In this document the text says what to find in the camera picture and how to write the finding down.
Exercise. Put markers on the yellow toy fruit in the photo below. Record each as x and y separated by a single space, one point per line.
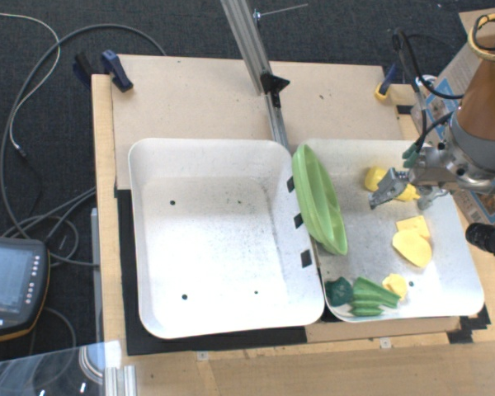
373 178

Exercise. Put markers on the green divided plate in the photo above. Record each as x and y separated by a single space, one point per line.
319 204

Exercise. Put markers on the white plastic tray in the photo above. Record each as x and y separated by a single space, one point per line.
214 237
371 229

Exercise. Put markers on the dark green broccoli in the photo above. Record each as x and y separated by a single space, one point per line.
338 292

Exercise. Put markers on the brown cardboard box blue print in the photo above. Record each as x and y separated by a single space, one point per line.
449 76

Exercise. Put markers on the small yellow toy piece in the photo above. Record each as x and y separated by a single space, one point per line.
396 286

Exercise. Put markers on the pale wood board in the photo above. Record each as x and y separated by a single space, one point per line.
198 101

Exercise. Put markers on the yellow oval crisp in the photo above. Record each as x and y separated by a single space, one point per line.
412 249

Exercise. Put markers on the black cylinder on white bracket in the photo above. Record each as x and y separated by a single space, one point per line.
480 235

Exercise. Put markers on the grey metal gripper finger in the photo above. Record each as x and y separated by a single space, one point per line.
389 188
429 196

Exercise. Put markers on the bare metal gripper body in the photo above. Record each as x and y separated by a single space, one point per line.
433 171

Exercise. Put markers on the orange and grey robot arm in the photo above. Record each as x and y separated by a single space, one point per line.
482 97

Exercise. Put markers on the yellow cheese slice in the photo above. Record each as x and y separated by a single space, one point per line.
414 223

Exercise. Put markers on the green toy pepper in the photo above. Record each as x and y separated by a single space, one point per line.
371 295

